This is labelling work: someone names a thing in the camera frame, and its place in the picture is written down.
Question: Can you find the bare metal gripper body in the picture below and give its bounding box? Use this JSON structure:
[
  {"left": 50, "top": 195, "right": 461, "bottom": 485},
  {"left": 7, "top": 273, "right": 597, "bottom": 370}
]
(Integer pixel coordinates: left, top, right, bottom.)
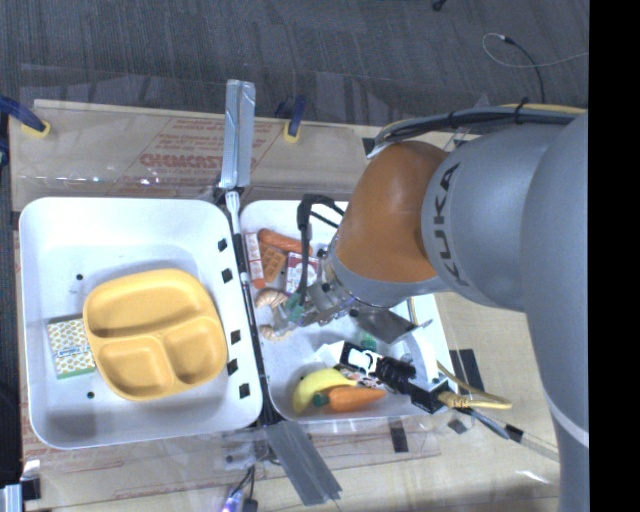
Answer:
[{"left": 305, "top": 279, "right": 363, "bottom": 329}]

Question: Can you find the white plastic tray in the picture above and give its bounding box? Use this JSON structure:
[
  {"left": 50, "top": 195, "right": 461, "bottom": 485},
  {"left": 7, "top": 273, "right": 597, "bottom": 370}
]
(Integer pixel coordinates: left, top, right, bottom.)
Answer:
[
  {"left": 238, "top": 199, "right": 459, "bottom": 425},
  {"left": 18, "top": 196, "right": 265, "bottom": 450}
]

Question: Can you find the red and white carton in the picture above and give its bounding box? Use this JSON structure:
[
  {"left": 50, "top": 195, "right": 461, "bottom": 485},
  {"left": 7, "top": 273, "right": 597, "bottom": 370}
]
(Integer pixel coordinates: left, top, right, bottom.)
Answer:
[{"left": 284, "top": 251, "right": 321, "bottom": 295}]

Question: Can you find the thin black and white rod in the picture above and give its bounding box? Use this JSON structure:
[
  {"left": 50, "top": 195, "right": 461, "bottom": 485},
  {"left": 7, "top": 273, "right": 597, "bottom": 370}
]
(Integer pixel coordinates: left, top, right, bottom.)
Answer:
[{"left": 224, "top": 189, "right": 274, "bottom": 427}]

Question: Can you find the orange waffle biscuit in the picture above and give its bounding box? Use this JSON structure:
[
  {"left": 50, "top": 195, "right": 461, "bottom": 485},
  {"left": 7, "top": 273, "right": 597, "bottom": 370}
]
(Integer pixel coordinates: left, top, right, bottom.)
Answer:
[{"left": 259, "top": 245, "right": 288, "bottom": 282}]

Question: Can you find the black and white packet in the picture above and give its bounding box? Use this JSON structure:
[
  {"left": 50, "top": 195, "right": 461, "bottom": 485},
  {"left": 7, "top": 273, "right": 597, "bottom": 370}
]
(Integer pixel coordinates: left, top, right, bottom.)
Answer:
[{"left": 338, "top": 341, "right": 384, "bottom": 376}]

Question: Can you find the yellow banana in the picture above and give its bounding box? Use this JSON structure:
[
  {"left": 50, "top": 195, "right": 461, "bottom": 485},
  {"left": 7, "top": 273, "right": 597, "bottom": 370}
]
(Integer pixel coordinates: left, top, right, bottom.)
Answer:
[{"left": 292, "top": 367, "right": 357, "bottom": 415}]

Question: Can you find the orange and white packet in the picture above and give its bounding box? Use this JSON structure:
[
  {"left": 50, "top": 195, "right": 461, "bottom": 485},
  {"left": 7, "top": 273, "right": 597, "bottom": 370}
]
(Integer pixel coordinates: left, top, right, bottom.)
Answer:
[{"left": 243, "top": 232, "right": 267, "bottom": 290}]

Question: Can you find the orange sausage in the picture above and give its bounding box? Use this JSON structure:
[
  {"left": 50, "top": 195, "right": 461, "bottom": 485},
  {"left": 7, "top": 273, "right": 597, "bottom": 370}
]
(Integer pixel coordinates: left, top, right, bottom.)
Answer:
[{"left": 257, "top": 228, "right": 314, "bottom": 256}]

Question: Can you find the orange carrot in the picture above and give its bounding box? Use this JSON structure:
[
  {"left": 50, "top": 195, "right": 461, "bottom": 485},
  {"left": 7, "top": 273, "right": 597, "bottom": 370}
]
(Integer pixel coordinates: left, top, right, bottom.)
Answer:
[{"left": 313, "top": 385, "right": 388, "bottom": 414}]

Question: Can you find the yellow divided plate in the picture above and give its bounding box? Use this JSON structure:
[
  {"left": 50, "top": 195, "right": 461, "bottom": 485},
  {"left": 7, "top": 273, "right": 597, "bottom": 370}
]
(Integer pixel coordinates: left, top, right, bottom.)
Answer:
[{"left": 82, "top": 268, "right": 229, "bottom": 402}]

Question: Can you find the brown cardboard board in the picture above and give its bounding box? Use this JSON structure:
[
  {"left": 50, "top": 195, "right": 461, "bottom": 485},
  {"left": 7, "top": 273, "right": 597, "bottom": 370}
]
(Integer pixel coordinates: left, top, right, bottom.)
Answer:
[{"left": 8, "top": 98, "right": 446, "bottom": 501}]

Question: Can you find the yellow patterned carton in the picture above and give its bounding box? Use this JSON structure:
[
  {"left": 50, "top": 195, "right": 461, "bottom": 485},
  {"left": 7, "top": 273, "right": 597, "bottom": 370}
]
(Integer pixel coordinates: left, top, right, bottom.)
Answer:
[{"left": 46, "top": 315, "right": 97, "bottom": 380}]

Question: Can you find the black cylinder on white bracket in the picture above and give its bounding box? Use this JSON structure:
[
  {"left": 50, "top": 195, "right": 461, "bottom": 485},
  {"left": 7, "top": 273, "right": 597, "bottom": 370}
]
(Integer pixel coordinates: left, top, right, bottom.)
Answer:
[{"left": 373, "top": 297, "right": 452, "bottom": 416}]

